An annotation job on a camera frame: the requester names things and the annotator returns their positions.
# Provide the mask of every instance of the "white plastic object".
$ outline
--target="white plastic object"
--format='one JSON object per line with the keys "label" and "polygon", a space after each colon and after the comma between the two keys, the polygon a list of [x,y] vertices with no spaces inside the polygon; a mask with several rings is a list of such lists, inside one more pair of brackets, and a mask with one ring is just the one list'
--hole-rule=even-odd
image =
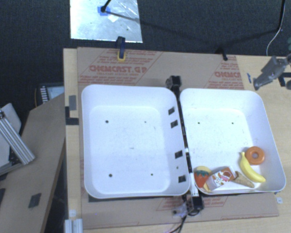
{"label": "white plastic object", "polygon": [[81,95],[84,183],[95,198],[178,196],[190,178],[175,95],[89,85]]}
{"label": "white plastic object", "polygon": [[[9,103],[5,105],[4,107],[2,107],[2,111],[4,111],[6,117],[9,119],[9,122],[11,123],[13,128],[17,132],[19,132],[21,122],[12,104]],[[9,163],[9,155],[10,155],[10,145],[0,133],[0,167]]]}
{"label": "white plastic object", "polygon": [[252,168],[266,179],[255,188],[228,182],[206,194],[276,192],[286,178],[261,97],[252,91],[185,89],[180,95],[192,168],[207,166],[213,173],[232,166],[242,173],[241,152],[258,146],[265,161]]}

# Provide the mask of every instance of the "yellow banana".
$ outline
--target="yellow banana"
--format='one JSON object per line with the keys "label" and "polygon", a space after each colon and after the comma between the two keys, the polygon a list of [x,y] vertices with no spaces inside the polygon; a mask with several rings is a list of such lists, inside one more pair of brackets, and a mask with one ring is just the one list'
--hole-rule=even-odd
{"label": "yellow banana", "polygon": [[252,181],[259,182],[259,183],[266,181],[266,179],[262,175],[256,173],[252,169],[247,158],[244,155],[244,152],[242,152],[242,159],[241,159],[240,166],[241,166],[241,170],[245,174],[245,176],[247,176],[247,178],[251,179]]}

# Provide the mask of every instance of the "wooden table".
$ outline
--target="wooden table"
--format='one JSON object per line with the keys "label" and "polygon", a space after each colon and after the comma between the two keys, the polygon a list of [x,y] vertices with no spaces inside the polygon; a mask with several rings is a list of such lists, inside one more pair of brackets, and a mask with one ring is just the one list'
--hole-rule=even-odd
{"label": "wooden table", "polygon": [[[269,57],[236,56],[241,72],[244,88],[254,91],[249,83],[247,73],[251,77],[260,75],[260,70],[266,65]],[[77,50],[64,50],[65,66],[65,105],[69,105],[69,95],[77,94],[77,86],[70,85],[77,82]],[[278,204],[280,216],[267,218],[221,220],[198,223],[185,223],[182,232],[291,232],[291,90],[280,87],[274,81],[257,91],[262,97],[268,119],[273,131],[279,156],[286,174],[287,184],[284,190],[276,196],[282,198]],[[70,117],[78,117],[78,110],[70,111]],[[81,218],[80,191],[80,155],[79,155],[78,127],[66,127],[67,145],[67,178],[68,178],[68,208],[70,219]],[[138,227],[121,227],[96,230],[84,230],[85,233],[148,233],[169,232],[175,225],[150,225]]]}

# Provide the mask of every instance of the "wire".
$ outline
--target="wire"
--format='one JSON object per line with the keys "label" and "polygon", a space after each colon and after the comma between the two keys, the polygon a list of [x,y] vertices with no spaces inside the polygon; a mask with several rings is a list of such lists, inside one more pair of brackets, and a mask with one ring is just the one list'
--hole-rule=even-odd
{"label": "wire", "polygon": [[180,233],[181,230],[182,230],[182,227],[184,225],[185,219],[186,219],[186,216],[183,217],[181,224],[178,227],[176,227],[173,231],[171,231],[169,233],[174,233],[176,231],[178,231],[177,233]]}
{"label": "wire", "polygon": [[275,34],[275,36],[273,37],[273,39],[270,41],[270,43],[267,45],[267,48],[266,48],[266,56],[268,56],[268,48],[269,46],[271,45],[271,43],[276,39],[277,35],[280,33],[281,31],[281,26],[282,26],[282,22],[283,22],[283,17],[285,15],[285,11],[286,11],[286,4],[284,4],[283,6],[283,13],[282,13],[282,20],[281,20],[281,23],[280,23],[280,26],[279,26],[279,29],[277,31],[277,33]]}

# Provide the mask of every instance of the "donut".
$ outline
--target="donut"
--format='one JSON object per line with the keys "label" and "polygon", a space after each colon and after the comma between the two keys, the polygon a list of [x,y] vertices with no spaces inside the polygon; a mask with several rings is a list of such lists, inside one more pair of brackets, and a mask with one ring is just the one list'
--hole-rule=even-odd
{"label": "donut", "polygon": [[261,148],[254,146],[247,149],[245,157],[251,165],[260,165],[265,159],[265,154]]}

